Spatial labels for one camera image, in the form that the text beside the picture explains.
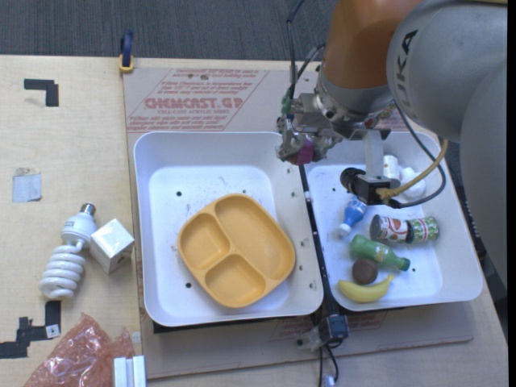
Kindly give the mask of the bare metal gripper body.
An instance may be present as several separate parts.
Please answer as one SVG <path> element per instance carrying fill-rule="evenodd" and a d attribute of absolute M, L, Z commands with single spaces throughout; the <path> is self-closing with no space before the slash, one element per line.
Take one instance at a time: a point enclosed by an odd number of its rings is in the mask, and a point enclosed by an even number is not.
<path fill-rule="evenodd" d="M 380 127 L 384 108 L 366 98 L 353 98 L 342 105 L 322 91 L 302 93 L 290 103 L 287 122 L 294 133 L 312 140 L 361 140 L 375 132 L 386 139 L 392 130 Z"/>

